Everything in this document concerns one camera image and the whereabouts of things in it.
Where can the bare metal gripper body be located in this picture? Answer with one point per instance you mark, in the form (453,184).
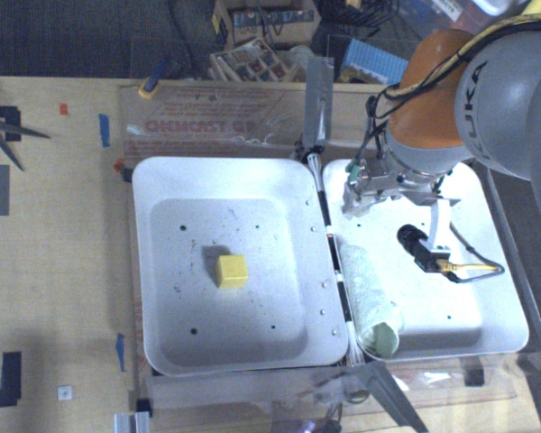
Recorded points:
(401,183)

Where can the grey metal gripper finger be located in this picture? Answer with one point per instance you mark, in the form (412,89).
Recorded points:
(349,199)
(365,205)

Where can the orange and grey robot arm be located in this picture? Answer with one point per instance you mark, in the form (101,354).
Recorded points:
(500,106)

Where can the thin black and white rod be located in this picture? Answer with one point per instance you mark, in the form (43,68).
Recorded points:
(325,214)

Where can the pale green rolled cloth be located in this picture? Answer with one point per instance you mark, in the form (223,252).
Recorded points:
(367,291)

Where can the white plastic tray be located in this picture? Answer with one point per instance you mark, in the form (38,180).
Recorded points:
(234,323)
(437,305)

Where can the yellow cube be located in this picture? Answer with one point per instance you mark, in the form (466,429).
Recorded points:
(231,271)

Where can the brown cardboard board, red print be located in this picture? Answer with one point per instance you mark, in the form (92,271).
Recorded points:
(198,120)

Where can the grey metal scissors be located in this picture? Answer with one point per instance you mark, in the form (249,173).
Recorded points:
(2,135)

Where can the black cylinder on white bracket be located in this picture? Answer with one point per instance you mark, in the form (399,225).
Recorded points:
(426,253)

